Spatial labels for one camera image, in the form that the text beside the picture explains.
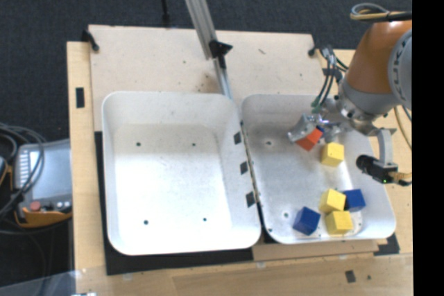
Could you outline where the blue cube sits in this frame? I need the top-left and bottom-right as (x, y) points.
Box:
(291, 206), (322, 237)
(341, 188), (367, 213)

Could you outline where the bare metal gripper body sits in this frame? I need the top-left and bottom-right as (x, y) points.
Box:
(316, 98), (381, 138)

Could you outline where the black cylinder on white bracket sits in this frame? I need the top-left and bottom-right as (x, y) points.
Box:
(355, 128), (400, 185)

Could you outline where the yellow cube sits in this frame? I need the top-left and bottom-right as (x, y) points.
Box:
(324, 210), (355, 236)
(318, 188), (348, 214)
(319, 141), (345, 168)

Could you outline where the orange cube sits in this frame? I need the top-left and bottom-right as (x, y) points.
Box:
(295, 128), (325, 153)

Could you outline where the white plastic tray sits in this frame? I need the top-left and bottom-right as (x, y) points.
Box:
(239, 93), (398, 245)
(101, 90), (262, 257)

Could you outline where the pale wood board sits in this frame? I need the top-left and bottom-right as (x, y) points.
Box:
(87, 24), (382, 262)

